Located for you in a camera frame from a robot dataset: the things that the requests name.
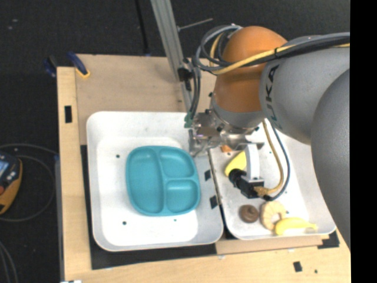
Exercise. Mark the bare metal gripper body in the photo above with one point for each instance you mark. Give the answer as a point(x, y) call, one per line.
point(210, 130)

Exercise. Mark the black cylinder on white bracket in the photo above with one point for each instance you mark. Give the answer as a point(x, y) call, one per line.
point(248, 184)

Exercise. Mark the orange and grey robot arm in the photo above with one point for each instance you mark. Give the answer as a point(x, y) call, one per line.
point(294, 93)

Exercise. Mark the yellow toy wedge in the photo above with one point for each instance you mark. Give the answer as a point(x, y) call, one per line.
point(237, 162)

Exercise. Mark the blue divided plate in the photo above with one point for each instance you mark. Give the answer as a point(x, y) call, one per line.
point(147, 178)

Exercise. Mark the yellow banana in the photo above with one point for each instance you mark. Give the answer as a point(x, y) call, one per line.
point(290, 225)

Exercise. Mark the small orange toy piece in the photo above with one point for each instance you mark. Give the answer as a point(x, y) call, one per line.
point(226, 148)

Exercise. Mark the white plastic tray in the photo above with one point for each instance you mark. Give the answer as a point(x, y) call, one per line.
point(109, 169)
point(294, 187)

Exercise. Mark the pale wood board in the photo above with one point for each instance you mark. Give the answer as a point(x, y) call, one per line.
point(123, 87)

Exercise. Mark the brown doughnut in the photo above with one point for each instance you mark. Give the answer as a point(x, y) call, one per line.
point(248, 214)

